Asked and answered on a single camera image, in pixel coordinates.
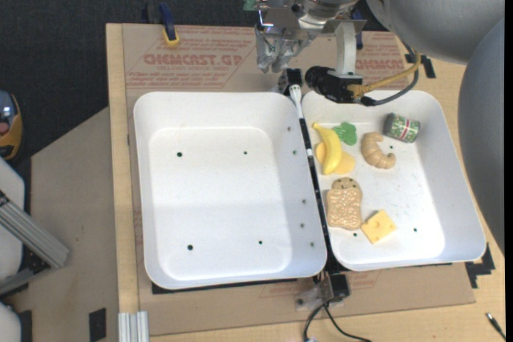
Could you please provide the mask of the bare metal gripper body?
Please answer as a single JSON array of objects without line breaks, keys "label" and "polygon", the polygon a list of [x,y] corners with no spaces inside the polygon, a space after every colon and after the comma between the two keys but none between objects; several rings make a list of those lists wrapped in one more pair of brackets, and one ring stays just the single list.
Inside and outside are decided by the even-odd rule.
[{"label": "bare metal gripper body", "polygon": [[335,18],[350,18],[359,0],[255,0],[259,48],[301,47]]}]

